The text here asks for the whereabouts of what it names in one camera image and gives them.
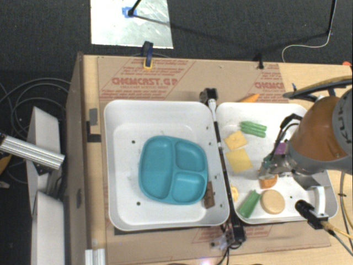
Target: dark floor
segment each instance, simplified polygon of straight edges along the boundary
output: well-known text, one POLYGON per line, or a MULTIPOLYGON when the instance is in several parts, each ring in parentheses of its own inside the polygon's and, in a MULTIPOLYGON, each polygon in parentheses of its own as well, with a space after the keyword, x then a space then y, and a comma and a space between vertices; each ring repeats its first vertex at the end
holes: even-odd
MULTIPOLYGON (((86 54, 132 55, 137 47, 90 44, 90 0, 0 0, 0 83, 9 92, 37 78, 71 79, 78 51, 86 54)), ((157 50, 180 58, 281 62, 289 44, 326 42, 331 0, 168 0, 173 50, 157 50)), ((352 62, 353 0, 338 0, 332 35, 320 49, 290 48, 287 62, 341 64, 352 62)), ((11 96, 13 105, 19 91, 11 96)), ((61 89, 33 89, 26 97, 65 104, 61 89)), ((50 103, 36 104, 62 119, 50 103)), ((0 129, 11 134, 10 110, 0 89, 0 129)), ((28 125, 30 106, 18 110, 28 125)), ((25 181, 24 165, 9 172, 25 181)), ((30 263, 31 219, 26 185, 4 172, 0 181, 0 264, 30 263)))

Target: black rod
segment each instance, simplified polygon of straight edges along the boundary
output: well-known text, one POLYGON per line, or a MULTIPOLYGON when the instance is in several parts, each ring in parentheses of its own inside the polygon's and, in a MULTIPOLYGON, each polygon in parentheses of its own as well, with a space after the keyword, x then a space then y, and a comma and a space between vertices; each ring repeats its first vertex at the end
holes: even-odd
POLYGON ((139 5, 139 3, 140 3, 141 1, 142 1, 142 0, 137 0, 136 3, 135 3, 135 5, 133 5, 133 7, 132 7, 130 10, 127 11, 127 15, 128 15, 129 17, 132 17, 132 16, 133 16, 134 11, 136 10, 137 6, 139 5))
POLYGON ((329 28, 328 28, 328 30, 327 30, 327 34, 330 34, 330 32, 331 32, 333 14, 334 14, 334 12, 335 12, 335 6, 336 6, 336 0, 332 0, 332 4, 331 4, 331 13, 330 13, 330 21, 329 21, 329 28))

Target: white cable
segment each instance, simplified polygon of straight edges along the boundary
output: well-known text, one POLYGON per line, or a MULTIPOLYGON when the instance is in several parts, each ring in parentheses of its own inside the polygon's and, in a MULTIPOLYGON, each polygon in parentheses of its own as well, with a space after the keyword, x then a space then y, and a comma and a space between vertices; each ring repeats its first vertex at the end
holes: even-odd
POLYGON ((332 32, 332 22, 333 22, 333 18, 335 17, 335 12, 336 12, 336 5, 337 5, 337 0, 335 1, 335 7, 333 8, 332 21, 331 21, 331 28, 329 29, 326 43, 323 44, 323 45, 318 45, 318 46, 310 46, 310 45, 302 45, 302 44, 292 44, 292 45, 289 45, 289 46, 285 47, 285 48, 282 50, 282 61, 283 61, 283 63, 286 62, 286 61, 285 61, 285 58, 284 58, 284 53, 285 53, 285 51, 286 51, 289 47, 322 48, 322 47, 325 47, 326 45, 328 45, 328 43, 329 43, 329 41, 330 41, 331 32, 332 32))

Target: metal plate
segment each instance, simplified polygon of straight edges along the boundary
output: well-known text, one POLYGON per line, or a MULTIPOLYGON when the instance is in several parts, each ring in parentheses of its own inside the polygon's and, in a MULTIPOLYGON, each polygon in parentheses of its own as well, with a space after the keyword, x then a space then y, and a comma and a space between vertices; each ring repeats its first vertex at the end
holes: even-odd
POLYGON ((136 1, 90 0, 92 44, 141 47, 149 41, 172 49, 167 0, 142 0, 130 18, 126 11, 136 1))

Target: cardboard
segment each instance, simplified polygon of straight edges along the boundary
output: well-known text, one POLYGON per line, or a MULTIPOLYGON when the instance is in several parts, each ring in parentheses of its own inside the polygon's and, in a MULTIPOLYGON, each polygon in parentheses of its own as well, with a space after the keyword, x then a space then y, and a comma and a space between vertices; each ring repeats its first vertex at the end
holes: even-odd
MULTIPOLYGON (((349 67, 342 66, 265 63, 265 69, 260 70, 256 62, 210 60, 155 59, 150 71, 143 70, 142 65, 143 59, 139 57, 85 55, 78 58, 67 105, 71 126, 67 135, 72 145, 68 150, 67 189, 72 264, 82 264, 79 258, 84 257, 84 249, 88 248, 106 248, 109 265, 172 263, 195 258, 215 262, 212 257, 219 260, 223 255, 210 246, 220 236, 220 227, 134 233, 114 229, 107 211, 106 155, 101 128, 104 125, 102 117, 90 122, 92 109, 102 115, 107 102, 122 98, 197 101, 206 87, 217 88, 217 104, 238 101, 254 93, 260 93, 258 102, 287 102, 281 95, 292 89, 293 81, 301 88, 351 73, 349 67), (78 188, 82 190, 83 206, 76 209, 78 188)), ((311 105, 304 101, 295 103, 303 104, 306 109, 311 105)), ((232 251, 232 255, 330 245, 325 232, 312 230, 306 222, 253 226, 246 231, 248 240, 232 251)), ((247 260, 251 258, 244 258, 239 256, 239 260, 249 263, 247 260)))

